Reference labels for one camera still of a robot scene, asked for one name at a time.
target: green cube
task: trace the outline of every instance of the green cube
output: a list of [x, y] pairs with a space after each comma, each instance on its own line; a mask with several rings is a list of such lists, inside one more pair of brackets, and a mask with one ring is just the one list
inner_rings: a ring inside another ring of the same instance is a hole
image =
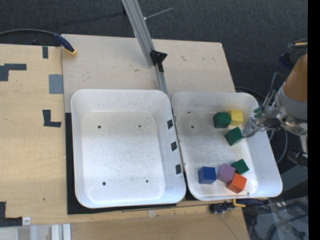
[[234, 129], [228, 131], [224, 135], [224, 137], [227, 140], [227, 142], [229, 143], [229, 145], [232, 146], [233, 144], [236, 144], [239, 141], [241, 141], [242, 133], [241, 133], [241, 130], [239, 129], [239, 127], [236, 127]]
[[215, 128], [227, 128], [231, 123], [229, 113], [227, 112], [218, 112], [212, 119]]
[[243, 174], [243, 173], [249, 171], [249, 168], [243, 159], [234, 162], [233, 164], [231, 164], [231, 166], [235, 168], [235, 170], [238, 174]]

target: blue cube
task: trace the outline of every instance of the blue cube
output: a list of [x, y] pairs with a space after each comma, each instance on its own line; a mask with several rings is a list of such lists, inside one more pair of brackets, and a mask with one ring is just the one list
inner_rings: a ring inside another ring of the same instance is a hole
[[216, 168], [202, 167], [198, 170], [199, 184], [212, 184], [217, 180]]

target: toy block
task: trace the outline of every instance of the toy block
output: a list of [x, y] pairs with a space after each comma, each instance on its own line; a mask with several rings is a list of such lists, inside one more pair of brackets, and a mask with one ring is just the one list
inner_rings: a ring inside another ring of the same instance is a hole
[[239, 127], [236, 127], [234, 129], [228, 131], [224, 135], [224, 137], [225, 137], [226, 141], [229, 143], [230, 146], [232, 146], [233, 144], [238, 143], [243, 138], [241, 130], [239, 129]]
[[227, 112], [218, 112], [212, 119], [215, 128], [227, 128], [231, 122]]
[[229, 111], [229, 117], [231, 126], [238, 126], [244, 121], [244, 115], [241, 110], [231, 109]]
[[199, 184], [212, 184], [217, 180], [216, 168], [202, 167], [198, 170]]
[[233, 180], [235, 173], [236, 173], [236, 168], [224, 163], [219, 167], [218, 172], [216, 174], [216, 178], [219, 181], [222, 181], [228, 184], [230, 181]]
[[247, 182], [247, 178], [241, 176], [238, 173], [235, 173], [233, 180], [231, 182], [229, 182], [229, 184], [226, 187], [227, 187], [227, 189], [238, 194], [242, 190], [244, 190], [246, 182]]
[[245, 172], [249, 171], [249, 168], [243, 159], [234, 162], [233, 164], [231, 164], [231, 166], [235, 168], [235, 171], [238, 174], [244, 174]]

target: purple cube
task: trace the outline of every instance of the purple cube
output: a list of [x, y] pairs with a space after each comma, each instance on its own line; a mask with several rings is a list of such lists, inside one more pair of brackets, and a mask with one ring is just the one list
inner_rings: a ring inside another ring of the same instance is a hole
[[219, 181], [222, 181], [228, 184], [233, 180], [235, 173], [236, 173], [236, 168], [224, 163], [219, 167], [218, 172], [216, 174], [216, 178]]

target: metal bracket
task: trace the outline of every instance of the metal bracket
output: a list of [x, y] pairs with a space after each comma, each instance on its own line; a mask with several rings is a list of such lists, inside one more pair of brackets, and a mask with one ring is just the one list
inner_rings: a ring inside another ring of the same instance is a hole
[[153, 65], [158, 65], [158, 70], [160, 72], [164, 72], [164, 67], [162, 66], [162, 62], [165, 60], [165, 58], [168, 56], [167, 53], [163, 53], [160, 51], [152, 50], [150, 52], [151, 60]]

